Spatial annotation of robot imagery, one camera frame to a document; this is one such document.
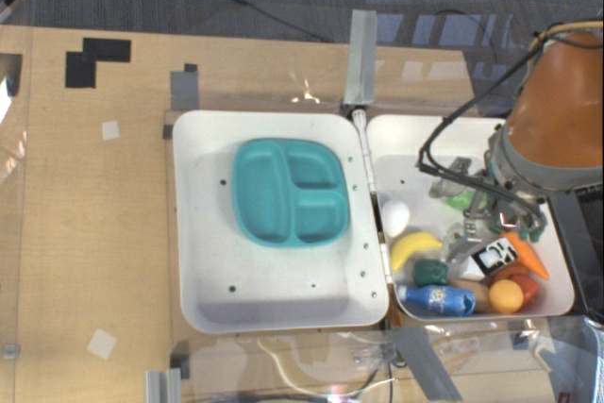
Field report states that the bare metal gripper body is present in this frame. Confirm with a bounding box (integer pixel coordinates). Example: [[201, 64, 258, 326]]
[[470, 167, 547, 233]]

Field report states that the white carton with black print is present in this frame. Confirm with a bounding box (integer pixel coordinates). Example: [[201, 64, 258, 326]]
[[459, 236, 521, 282]]

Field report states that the tan sausage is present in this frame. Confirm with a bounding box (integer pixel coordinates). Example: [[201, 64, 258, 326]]
[[449, 277, 493, 313]]

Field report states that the yellow banana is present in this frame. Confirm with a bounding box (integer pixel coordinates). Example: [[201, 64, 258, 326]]
[[390, 230, 445, 273]]

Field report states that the orange carrot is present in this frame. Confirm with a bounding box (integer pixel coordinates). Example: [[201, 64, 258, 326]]
[[498, 230, 550, 281]]

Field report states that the white plastic tray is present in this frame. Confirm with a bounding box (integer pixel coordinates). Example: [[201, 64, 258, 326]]
[[365, 113, 577, 324], [172, 109, 391, 336]]

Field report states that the blue bottle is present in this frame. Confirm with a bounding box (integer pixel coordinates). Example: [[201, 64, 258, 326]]
[[396, 283, 477, 318]]

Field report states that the orange ball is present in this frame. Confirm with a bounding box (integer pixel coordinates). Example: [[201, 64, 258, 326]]
[[487, 278, 526, 316]]

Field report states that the white egg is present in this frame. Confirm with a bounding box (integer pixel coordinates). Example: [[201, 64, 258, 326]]
[[380, 199, 411, 239]]

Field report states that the red tomato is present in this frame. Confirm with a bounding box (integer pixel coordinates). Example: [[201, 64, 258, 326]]
[[511, 273, 541, 306]]

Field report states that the teal divided plate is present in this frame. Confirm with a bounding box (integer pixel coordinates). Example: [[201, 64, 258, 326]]
[[231, 137, 352, 249]]

